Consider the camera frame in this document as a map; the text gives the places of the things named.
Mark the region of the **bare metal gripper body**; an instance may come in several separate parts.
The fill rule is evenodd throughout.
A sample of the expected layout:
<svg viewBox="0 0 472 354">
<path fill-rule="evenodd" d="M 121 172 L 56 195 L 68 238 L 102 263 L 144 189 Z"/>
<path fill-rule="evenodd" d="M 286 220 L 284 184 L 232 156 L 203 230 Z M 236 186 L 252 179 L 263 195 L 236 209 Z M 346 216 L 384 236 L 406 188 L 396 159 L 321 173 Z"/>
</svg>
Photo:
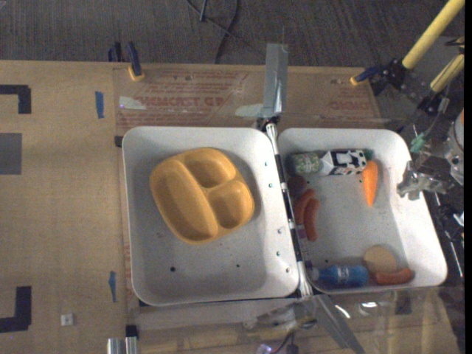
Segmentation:
<svg viewBox="0 0 472 354">
<path fill-rule="evenodd" d="M 423 190 L 448 193 L 453 188 L 464 186 L 464 154 L 462 151 L 420 152 L 417 171 Z"/>
</svg>

